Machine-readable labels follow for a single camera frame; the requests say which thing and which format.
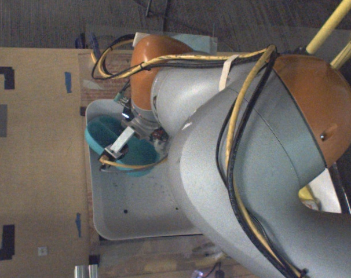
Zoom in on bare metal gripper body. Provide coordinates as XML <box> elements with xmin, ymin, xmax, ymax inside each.
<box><xmin>120</xmin><ymin>116</ymin><xmax>170</xmax><ymax>145</ymax></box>

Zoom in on blue divided plate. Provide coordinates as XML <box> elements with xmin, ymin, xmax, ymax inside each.
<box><xmin>84</xmin><ymin>115</ymin><xmax>160</xmax><ymax>177</ymax></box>

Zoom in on white plastic tray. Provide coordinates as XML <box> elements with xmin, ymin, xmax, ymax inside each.
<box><xmin>298</xmin><ymin>163</ymin><xmax>351</xmax><ymax>215</ymax></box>
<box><xmin>85</xmin><ymin>98</ymin><xmax>204</xmax><ymax>241</ymax></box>

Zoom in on yellow banana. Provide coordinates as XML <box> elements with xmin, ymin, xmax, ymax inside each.
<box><xmin>298</xmin><ymin>184</ymin><xmax>321</xmax><ymax>211</ymax></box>

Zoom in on black cylinder on white bracket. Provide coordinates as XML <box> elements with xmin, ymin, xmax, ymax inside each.
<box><xmin>98</xmin><ymin>125</ymin><xmax>136</xmax><ymax>173</ymax></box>

